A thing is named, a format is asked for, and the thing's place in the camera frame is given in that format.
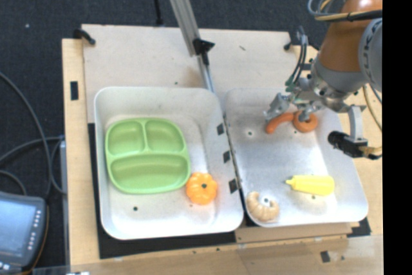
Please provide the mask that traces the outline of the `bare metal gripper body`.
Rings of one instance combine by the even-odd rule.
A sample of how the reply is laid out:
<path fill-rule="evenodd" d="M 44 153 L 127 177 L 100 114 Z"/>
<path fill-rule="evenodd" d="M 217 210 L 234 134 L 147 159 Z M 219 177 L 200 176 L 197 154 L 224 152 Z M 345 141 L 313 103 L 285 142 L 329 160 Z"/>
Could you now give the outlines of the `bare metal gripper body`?
<path fill-rule="evenodd" d="M 306 112 L 326 108 L 334 112 L 347 112 L 350 108 L 345 103 L 348 96 L 349 93 L 338 91 L 318 78 L 299 78 L 291 91 L 292 103 Z"/>

